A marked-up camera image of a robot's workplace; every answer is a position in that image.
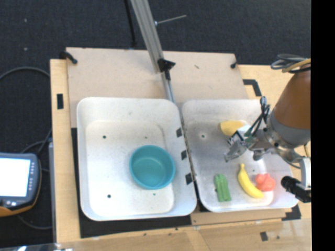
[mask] bowl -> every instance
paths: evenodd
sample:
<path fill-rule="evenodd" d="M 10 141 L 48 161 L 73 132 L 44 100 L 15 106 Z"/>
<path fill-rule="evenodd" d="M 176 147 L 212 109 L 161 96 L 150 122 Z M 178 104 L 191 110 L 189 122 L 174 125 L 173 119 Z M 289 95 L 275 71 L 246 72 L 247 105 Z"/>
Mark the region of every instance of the bowl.
<path fill-rule="evenodd" d="M 129 162 L 133 180 L 144 189 L 162 189 L 174 178 L 175 164 L 171 155 L 155 145 L 136 149 Z"/>

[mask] device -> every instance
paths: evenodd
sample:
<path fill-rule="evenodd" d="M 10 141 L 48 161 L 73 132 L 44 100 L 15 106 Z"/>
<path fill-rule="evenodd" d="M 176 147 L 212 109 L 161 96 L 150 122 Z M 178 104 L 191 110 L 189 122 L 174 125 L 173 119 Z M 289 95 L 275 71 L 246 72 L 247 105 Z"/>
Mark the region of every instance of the device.
<path fill-rule="evenodd" d="M 311 139 L 311 59 L 288 54 L 278 55 L 277 59 L 271 68 L 292 73 L 293 77 L 272 111 L 266 98 L 261 98 L 260 116 L 253 125 L 237 130 L 229 139 L 230 149 L 225 154 L 225 160 L 228 162 L 237 158 L 246 150 L 253 151 L 255 161 L 265 153 L 277 154 L 285 162 L 301 170 L 301 181 L 285 176 L 281 181 L 282 186 L 300 201 L 311 202 L 310 157 L 295 152 L 295 148 L 306 145 Z M 262 121 L 265 127 L 260 129 Z"/>
<path fill-rule="evenodd" d="M 0 217 L 25 212 L 35 205 L 41 172 L 35 154 L 0 152 Z"/>

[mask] screen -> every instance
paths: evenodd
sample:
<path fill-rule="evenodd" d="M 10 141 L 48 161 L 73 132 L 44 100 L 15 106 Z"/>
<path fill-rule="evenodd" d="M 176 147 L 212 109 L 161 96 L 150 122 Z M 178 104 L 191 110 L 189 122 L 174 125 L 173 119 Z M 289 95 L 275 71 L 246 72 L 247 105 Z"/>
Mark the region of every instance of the screen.
<path fill-rule="evenodd" d="M 0 158 L 0 196 L 27 195 L 30 160 Z"/>

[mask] black floor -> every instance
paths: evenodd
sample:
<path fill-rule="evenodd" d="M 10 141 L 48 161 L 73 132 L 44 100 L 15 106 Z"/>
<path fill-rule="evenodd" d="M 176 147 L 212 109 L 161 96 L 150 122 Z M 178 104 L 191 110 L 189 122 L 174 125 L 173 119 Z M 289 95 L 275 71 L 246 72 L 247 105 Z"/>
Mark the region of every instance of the black floor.
<path fill-rule="evenodd" d="M 311 0 L 149 0 L 163 50 L 234 53 L 240 64 L 269 65 L 277 54 L 310 57 Z M 136 49 L 145 49 L 131 9 Z M 129 48 L 124 0 L 0 0 L 0 152 L 21 152 L 51 128 L 49 60 L 66 47 Z M 48 150 L 41 162 L 49 167 Z M 49 173 L 43 172 L 37 205 L 21 215 L 29 224 L 51 225 Z M 18 217 L 0 218 L 0 248 L 51 243 Z"/>

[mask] table top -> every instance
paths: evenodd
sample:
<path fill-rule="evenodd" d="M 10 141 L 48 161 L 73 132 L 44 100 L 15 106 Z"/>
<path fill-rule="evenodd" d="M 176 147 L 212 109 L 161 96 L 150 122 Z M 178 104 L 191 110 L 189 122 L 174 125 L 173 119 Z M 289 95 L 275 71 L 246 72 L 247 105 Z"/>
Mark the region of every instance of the table top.
<path fill-rule="evenodd" d="M 78 49 L 72 49 L 72 52 L 79 53 Z M 133 53 L 138 54 L 138 51 L 128 51 L 128 53 L 130 57 L 133 57 Z M 194 55 L 203 56 L 204 60 L 208 60 L 208 64 L 202 64 L 202 67 L 206 65 L 206 71 L 213 64 L 211 58 L 225 60 L 225 64 L 234 62 L 234 55 L 231 54 L 182 53 L 181 55 L 180 52 L 166 54 L 169 57 L 178 57 L 180 61 L 187 60 L 190 56 L 194 58 Z M 90 62 L 91 66 L 94 66 L 94 57 L 91 57 Z M 66 60 L 50 61 L 56 240 L 61 248 L 79 247 L 80 250 L 89 250 L 98 246 L 100 250 L 110 250 L 111 247 L 131 250 L 135 243 L 138 246 L 137 250 L 157 250 L 158 248 L 161 250 L 175 250 L 176 248 L 182 250 L 222 250 L 223 246 L 229 246 L 229 249 L 238 249 L 248 244 L 249 250 L 256 250 L 259 245 L 263 245 L 265 249 L 276 250 L 280 243 L 283 250 L 298 250 L 301 246 L 305 247 L 304 250 L 311 249 L 311 204 L 300 202 L 298 203 L 301 211 L 301 219 L 299 220 L 282 222 L 281 218 L 286 217 L 286 214 L 292 211 L 291 209 L 240 211 L 228 214 L 201 213 L 196 210 L 192 214 L 192 226 L 81 238 L 71 137 L 69 95 L 71 81 L 68 75 L 70 66 L 72 65 Z M 238 65 L 235 72 L 241 79 L 241 83 L 243 79 L 254 80 L 262 95 L 267 97 L 268 103 L 272 106 L 291 78 L 291 75 L 273 72 L 269 66 Z M 238 77 L 235 77 L 235 81 L 237 81 L 237 85 L 240 85 Z M 177 82 L 187 83 L 190 79 L 189 75 L 184 72 L 183 75 L 179 75 Z M 215 78 L 207 78 L 207 83 L 210 81 L 215 82 Z M 243 88 L 245 88 L 245 94 L 241 91 L 241 98 L 258 98 L 252 86 L 244 85 Z M 178 91 L 176 88 L 176 91 L 177 97 L 187 95 L 184 89 Z M 63 97 L 63 107 L 61 108 L 58 105 L 59 94 L 62 94 Z M 304 153 L 305 149 L 300 148 L 297 151 Z M 298 170 L 292 168 L 292 172 L 295 177 L 299 178 Z"/>

